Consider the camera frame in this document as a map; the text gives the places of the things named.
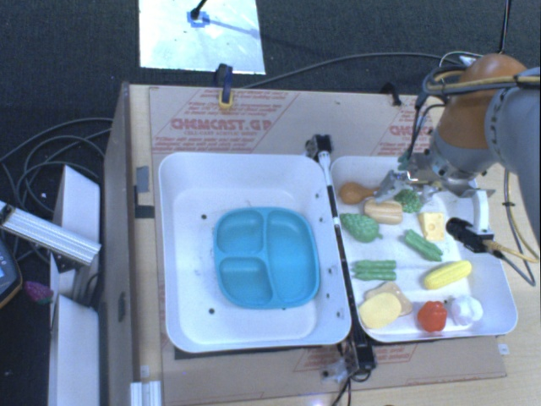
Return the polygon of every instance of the black device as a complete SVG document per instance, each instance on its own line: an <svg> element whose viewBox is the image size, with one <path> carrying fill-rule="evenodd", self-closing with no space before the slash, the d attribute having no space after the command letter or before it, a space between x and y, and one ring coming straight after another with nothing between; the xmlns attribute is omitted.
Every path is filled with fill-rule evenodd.
<svg viewBox="0 0 541 406"><path fill-rule="evenodd" d="M0 239L0 308L21 289L23 278L19 265L11 255L6 243Z"/></svg>

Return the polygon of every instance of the white tray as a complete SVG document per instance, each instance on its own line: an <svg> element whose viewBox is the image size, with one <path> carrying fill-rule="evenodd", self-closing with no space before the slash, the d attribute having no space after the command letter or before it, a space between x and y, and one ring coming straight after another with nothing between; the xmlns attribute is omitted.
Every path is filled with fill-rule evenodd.
<svg viewBox="0 0 541 406"><path fill-rule="evenodd" d="M305 156L175 153L159 168L167 334L191 353L339 343L349 332L340 256L320 166ZM320 288L307 304L251 310L222 294L212 231L248 206L294 210L308 221Z"/></svg>
<svg viewBox="0 0 541 406"><path fill-rule="evenodd" d="M380 184L385 175L396 169L394 157L386 156L343 156L332 165L331 174L336 192L349 181L357 182L368 188ZM339 213L359 213L359 206L345 205L337 197ZM421 211L440 211L444 213L445 221L451 217L459 217L473 223L473 202L471 199L460 199L449 192L435 195ZM515 328L517 313L511 290L501 262L488 254L474 254L457 243L448 233L445 241L437 243L444 251L443 261L470 260L473 271L459 282L450 284L438 290L427 290L422 280L426 272L437 267L437 262L423 260L415 251L403 244L399 237L407 229L421 233L417 214L404 214L404 220L399 225L380 225L383 239L376 239L370 244L361 244L347 231L343 231L343 240L347 260L353 262L361 259L396 260L396 284L413 302L413 313L399 317L390 325L380 329L365 329L374 339L385 343L409 342L418 340L433 340L435 338L474 337L485 335L501 335ZM383 282L363 282L352 278L353 292L356 302L364 301L364 294L376 288ZM439 300L450 302L452 297L471 295L481 302L484 317L469 326L459 326L451 316L447 317L444 331L428 333L421 329L416 322L416 314L424 302Z"/></svg>

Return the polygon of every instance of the black clip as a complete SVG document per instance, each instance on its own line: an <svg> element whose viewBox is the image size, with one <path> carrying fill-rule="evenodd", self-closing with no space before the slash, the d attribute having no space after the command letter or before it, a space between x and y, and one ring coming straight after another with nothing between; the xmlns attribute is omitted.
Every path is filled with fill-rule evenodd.
<svg viewBox="0 0 541 406"><path fill-rule="evenodd" d="M455 238L455 240L462 242L466 248L474 253L486 253L487 248L483 244L484 240L493 240L494 235L492 233L476 234L469 228L472 227L468 221L461 220L460 218L451 218L445 229L447 232Z"/></svg>
<svg viewBox="0 0 541 406"><path fill-rule="evenodd" d="M402 105L400 95L398 95L398 89L392 83L385 83L384 86L381 88L380 93L390 93L392 96L392 105L394 107L399 107L400 105Z"/></svg>
<svg viewBox="0 0 541 406"><path fill-rule="evenodd" d="M332 142L330 135L314 135L308 140L304 148L306 149L306 156L309 156L315 161L318 161L318 155L320 152L332 152Z"/></svg>

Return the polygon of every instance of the yellow toy food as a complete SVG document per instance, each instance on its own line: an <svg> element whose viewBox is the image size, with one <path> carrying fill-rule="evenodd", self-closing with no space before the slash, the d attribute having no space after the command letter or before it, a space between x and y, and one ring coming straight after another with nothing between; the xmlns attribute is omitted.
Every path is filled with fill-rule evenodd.
<svg viewBox="0 0 541 406"><path fill-rule="evenodd" d="M358 307L363 324L369 329L382 328L395 321L402 311L400 300L389 293L376 294Z"/></svg>
<svg viewBox="0 0 541 406"><path fill-rule="evenodd" d="M438 241L445 238L443 213L423 212L418 214L419 224L426 240Z"/></svg>
<svg viewBox="0 0 541 406"><path fill-rule="evenodd" d="M430 272L424 278L424 286L430 290L442 288L447 284L462 280L470 275L471 271L472 264L469 261L453 261Z"/></svg>
<svg viewBox="0 0 541 406"><path fill-rule="evenodd" d="M398 201L388 200L377 203L375 199L364 202L364 215L380 224L400 224L402 222L402 205Z"/></svg>
<svg viewBox="0 0 541 406"><path fill-rule="evenodd" d="M400 288L396 285L395 282L388 281L381 286L377 288L373 288L372 290L369 290L364 297L366 299L370 299L374 297L377 294L394 294L398 300L400 301L400 305L402 307L400 311L400 315L408 315L413 311L413 304L412 301L410 301L406 295L400 290Z"/></svg>

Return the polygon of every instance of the blue plate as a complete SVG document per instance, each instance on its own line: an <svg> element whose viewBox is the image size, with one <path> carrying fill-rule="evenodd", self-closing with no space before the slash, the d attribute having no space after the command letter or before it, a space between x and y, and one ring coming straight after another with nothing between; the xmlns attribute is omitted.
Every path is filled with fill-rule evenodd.
<svg viewBox="0 0 541 406"><path fill-rule="evenodd" d="M214 229L218 283L234 304L254 309L306 304L320 287L314 236L299 214L278 207L228 212Z"/></svg>

